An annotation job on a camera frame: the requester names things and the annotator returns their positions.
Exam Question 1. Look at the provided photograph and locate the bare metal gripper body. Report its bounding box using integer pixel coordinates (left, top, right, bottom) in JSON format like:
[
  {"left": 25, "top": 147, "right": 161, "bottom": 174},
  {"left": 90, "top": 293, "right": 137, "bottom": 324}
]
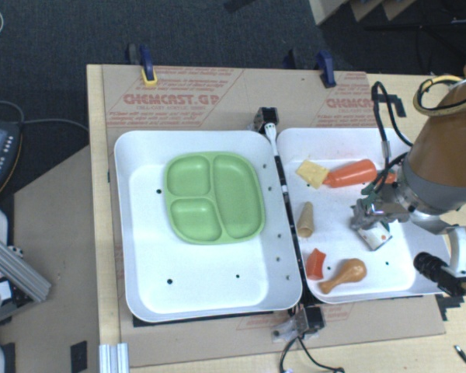
[{"left": 356, "top": 186, "right": 451, "bottom": 235}]

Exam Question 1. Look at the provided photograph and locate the orange carrot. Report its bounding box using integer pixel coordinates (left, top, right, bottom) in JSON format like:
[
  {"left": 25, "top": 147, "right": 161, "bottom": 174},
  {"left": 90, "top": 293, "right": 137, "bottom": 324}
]
[{"left": 322, "top": 159, "right": 396, "bottom": 189}]

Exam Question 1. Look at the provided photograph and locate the brown chicken drumstick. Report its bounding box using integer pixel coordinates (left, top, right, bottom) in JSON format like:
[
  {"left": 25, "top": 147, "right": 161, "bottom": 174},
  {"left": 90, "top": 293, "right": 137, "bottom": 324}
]
[{"left": 318, "top": 258, "right": 368, "bottom": 295}]

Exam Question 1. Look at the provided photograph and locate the beige ice cream cone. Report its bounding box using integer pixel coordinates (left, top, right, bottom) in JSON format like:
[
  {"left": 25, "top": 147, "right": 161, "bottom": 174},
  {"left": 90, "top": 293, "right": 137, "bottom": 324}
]
[{"left": 296, "top": 201, "right": 315, "bottom": 239}]

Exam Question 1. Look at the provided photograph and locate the red wedge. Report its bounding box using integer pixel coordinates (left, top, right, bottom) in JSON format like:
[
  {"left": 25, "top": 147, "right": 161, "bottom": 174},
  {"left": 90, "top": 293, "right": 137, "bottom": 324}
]
[{"left": 304, "top": 247, "right": 327, "bottom": 281}]

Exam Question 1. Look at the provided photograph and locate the yellow cheese wedge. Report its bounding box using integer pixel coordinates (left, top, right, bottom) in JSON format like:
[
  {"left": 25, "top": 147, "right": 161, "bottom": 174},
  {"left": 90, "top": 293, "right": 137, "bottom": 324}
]
[{"left": 295, "top": 159, "right": 330, "bottom": 190}]

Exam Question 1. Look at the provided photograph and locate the white plastic tray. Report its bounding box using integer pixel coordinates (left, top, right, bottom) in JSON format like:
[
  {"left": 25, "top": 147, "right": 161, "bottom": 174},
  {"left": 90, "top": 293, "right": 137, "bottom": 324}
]
[
  {"left": 113, "top": 130, "right": 304, "bottom": 323},
  {"left": 275, "top": 127, "right": 451, "bottom": 305}
]

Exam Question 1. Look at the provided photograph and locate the thin black and white rod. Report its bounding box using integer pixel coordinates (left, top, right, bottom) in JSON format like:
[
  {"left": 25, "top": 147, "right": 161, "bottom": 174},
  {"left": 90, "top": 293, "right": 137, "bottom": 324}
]
[{"left": 264, "top": 124, "right": 308, "bottom": 307}]

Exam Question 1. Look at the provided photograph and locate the green divided plate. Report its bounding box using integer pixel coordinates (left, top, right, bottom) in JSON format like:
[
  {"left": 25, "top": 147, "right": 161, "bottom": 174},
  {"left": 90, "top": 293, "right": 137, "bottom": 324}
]
[{"left": 163, "top": 152, "right": 266, "bottom": 245}]

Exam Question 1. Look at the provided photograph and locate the brown cardboard board red print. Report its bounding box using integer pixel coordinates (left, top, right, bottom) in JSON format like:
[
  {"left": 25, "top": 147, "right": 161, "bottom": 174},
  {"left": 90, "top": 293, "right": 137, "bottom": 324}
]
[{"left": 100, "top": 64, "right": 447, "bottom": 368}]

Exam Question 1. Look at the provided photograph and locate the black cylinder on white bracket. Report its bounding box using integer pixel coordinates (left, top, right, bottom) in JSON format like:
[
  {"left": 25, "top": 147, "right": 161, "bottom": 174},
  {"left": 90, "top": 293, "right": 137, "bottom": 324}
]
[{"left": 413, "top": 225, "right": 466, "bottom": 297}]

